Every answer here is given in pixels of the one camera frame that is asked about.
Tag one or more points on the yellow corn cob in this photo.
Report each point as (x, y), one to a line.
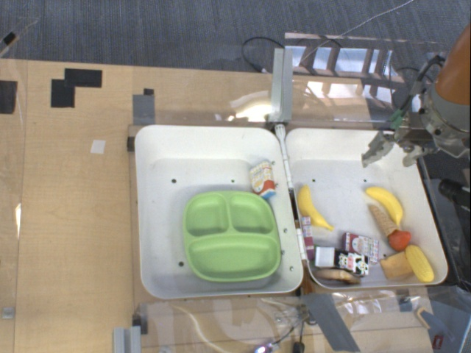
(419, 263)

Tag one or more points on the green divided plate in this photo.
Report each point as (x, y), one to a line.
(232, 250)

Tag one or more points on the white plastic tray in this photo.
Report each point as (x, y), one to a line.
(162, 215)
(342, 167)

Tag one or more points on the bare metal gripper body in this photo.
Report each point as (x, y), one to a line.
(447, 134)

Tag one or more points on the thin black and white rod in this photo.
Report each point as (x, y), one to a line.
(285, 156)

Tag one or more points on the purple and white carton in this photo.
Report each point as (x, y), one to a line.
(362, 245)

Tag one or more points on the black and white cow carton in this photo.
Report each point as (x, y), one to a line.
(349, 261)

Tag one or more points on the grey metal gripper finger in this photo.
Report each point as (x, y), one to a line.
(413, 156)
(376, 148)

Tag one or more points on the white and red carton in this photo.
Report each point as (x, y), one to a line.
(262, 178)

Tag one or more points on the tan bread block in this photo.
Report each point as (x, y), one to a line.
(395, 267)

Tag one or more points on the ice cream cone red scoop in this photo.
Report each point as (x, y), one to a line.
(384, 221)

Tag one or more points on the yellow banana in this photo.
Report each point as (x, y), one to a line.
(388, 199)
(307, 204)

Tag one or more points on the black cylinder on white bracket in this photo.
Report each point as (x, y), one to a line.
(453, 191)

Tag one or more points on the small pink carton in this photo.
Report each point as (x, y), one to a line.
(307, 234)

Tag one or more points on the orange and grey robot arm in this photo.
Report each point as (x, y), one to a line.
(456, 72)

